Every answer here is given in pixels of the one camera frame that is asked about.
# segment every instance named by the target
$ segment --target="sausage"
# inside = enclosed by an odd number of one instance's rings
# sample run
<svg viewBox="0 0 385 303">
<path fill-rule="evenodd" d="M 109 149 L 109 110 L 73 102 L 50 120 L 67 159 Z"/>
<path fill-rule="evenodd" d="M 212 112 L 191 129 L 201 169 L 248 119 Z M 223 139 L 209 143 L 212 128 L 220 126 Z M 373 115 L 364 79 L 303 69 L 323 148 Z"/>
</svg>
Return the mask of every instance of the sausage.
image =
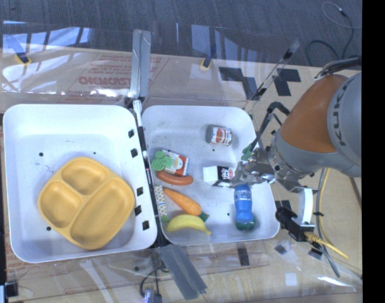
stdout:
<svg viewBox="0 0 385 303">
<path fill-rule="evenodd" d="M 173 185 L 188 185 L 191 184 L 194 179 L 192 176 L 187 175 L 187 176 L 176 176 L 174 174 L 169 174 L 167 172 L 164 172 L 162 170 L 159 170 L 156 173 L 156 177 L 163 182 L 173 184 Z"/>
</svg>

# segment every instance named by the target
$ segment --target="carrot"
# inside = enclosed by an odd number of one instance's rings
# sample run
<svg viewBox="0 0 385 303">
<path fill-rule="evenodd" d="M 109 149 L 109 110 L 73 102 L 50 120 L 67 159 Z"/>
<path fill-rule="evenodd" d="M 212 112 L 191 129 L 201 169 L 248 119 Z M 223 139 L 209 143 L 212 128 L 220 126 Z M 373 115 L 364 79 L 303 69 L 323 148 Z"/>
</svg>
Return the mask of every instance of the carrot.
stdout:
<svg viewBox="0 0 385 303">
<path fill-rule="evenodd" d="M 208 219 L 209 215 L 202 212 L 201 205 L 197 203 L 195 200 L 181 194 L 172 189 L 168 189 L 166 187 L 163 188 L 164 193 L 166 193 L 170 199 L 174 201 L 180 208 L 182 208 L 186 213 L 190 215 L 200 216 L 204 222 Z"/>
</svg>

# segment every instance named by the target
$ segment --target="can label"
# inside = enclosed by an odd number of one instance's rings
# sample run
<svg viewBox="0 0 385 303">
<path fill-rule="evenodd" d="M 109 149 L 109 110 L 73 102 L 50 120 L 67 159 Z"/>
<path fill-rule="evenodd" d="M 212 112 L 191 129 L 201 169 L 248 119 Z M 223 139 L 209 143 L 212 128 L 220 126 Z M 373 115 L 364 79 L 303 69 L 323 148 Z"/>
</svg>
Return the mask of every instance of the can label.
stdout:
<svg viewBox="0 0 385 303">
<path fill-rule="evenodd" d="M 232 142 L 232 130 L 224 127 L 212 127 L 211 143 L 230 145 Z"/>
</svg>

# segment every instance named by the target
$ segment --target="yellow banana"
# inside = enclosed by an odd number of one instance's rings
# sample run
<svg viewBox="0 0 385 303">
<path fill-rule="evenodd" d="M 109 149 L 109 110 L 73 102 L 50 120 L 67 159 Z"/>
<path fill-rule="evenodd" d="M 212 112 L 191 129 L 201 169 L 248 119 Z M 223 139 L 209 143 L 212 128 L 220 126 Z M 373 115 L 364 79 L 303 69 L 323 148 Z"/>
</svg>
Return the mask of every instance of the yellow banana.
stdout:
<svg viewBox="0 0 385 303">
<path fill-rule="evenodd" d="M 196 215 L 181 214 L 175 216 L 167 225 L 166 231 L 176 231 L 181 228 L 193 228 L 210 235 L 211 232 L 206 228 L 204 221 Z"/>
</svg>

